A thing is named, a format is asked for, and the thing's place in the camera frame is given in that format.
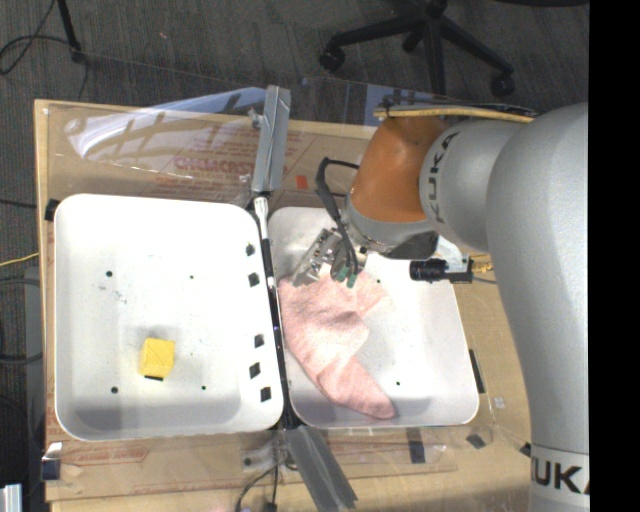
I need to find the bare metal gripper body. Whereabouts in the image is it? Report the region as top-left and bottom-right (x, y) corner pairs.
(305, 226), (370, 275)

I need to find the pink cloth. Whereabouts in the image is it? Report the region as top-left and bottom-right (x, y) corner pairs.
(276, 269), (398, 421)

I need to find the white plastic tray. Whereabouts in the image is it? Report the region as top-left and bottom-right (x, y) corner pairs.
(266, 205), (481, 430)
(52, 192), (286, 443)

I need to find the yellow cube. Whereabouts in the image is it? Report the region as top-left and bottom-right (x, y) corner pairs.
(138, 336), (177, 380)

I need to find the brown cardboard board red print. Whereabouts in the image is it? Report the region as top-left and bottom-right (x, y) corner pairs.
(43, 106), (532, 503)

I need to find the black cylinder on white bracket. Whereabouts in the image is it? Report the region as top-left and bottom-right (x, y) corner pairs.
(409, 234), (474, 285)

